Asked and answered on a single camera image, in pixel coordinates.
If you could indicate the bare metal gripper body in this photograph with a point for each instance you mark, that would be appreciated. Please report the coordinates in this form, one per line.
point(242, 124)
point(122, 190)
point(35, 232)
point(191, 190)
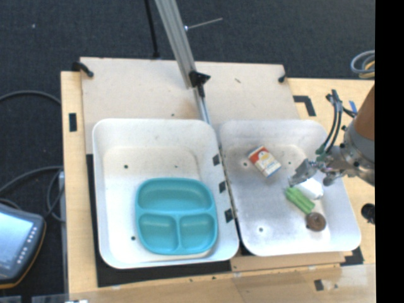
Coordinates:
point(342, 161)

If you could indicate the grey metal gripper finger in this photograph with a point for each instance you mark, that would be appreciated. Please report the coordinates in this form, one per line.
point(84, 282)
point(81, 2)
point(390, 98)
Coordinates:
point(295, 178)
point(305, 166)

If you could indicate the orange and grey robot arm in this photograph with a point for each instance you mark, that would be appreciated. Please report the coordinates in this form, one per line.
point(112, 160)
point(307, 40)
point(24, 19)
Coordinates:
point(366, 122)

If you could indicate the white rounded block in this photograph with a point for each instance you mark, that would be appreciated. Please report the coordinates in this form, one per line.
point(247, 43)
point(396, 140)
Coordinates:
point(312, 188)

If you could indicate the green ridged toy vegetable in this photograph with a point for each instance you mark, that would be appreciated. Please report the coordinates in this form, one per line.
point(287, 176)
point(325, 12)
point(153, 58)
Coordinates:
point(300, 199)

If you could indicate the red and white can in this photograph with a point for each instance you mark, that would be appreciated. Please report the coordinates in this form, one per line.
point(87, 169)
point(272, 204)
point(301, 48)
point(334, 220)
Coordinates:
point(264, 162)

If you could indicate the white plastic tray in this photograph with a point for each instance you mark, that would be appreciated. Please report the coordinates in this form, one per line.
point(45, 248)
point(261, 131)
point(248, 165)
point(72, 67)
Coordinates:
point(151, 144)
point(271, 207)

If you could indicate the brown doughnut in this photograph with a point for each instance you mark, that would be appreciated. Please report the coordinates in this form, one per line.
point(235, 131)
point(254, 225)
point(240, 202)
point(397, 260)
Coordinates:
point(315, 222)

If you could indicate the blue divided plate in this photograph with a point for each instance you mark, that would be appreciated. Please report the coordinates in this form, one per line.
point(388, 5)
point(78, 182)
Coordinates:
point(175, 215)

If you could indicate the pale wood board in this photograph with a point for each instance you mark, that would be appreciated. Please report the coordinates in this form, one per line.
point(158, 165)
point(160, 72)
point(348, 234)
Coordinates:
point(142, 90)

